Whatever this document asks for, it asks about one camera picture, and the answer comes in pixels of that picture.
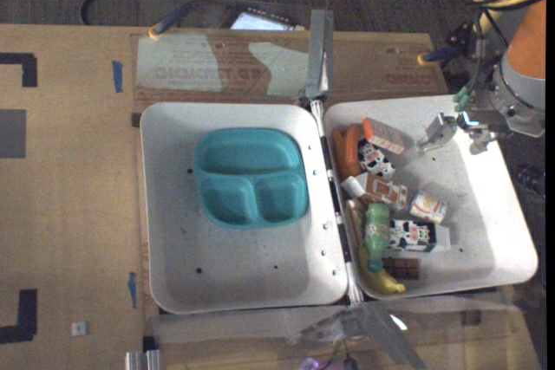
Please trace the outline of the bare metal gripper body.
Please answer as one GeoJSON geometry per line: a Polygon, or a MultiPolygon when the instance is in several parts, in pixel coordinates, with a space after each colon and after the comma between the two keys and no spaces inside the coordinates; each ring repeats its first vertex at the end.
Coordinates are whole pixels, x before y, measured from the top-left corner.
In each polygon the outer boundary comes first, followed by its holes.
{"type": "Polygon", "coordinates": [[[545,134],[545,112],[518,101],[470,98],[455,106],[457,123],[467,133],[501,135],[520,133],[532,138],[545,134]]]}

